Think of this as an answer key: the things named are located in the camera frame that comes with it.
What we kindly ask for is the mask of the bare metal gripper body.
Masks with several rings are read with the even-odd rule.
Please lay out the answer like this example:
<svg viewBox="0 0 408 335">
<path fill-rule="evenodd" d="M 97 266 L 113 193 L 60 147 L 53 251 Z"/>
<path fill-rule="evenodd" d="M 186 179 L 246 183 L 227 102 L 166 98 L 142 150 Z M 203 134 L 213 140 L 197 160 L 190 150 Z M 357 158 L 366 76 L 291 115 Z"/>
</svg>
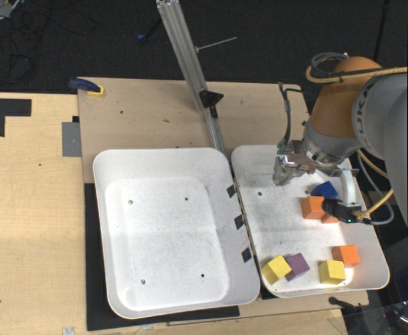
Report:
<svg viewBox="0 0 408 335">
<path fill-rule="evenodd" d="M 315 168 L 328 176 L 333 176 L 345 157 L 332 156 L 322 151 L 311 140 L 282 140 L 277 145 L 275 165 L 292 168 Z"/>
</svg>

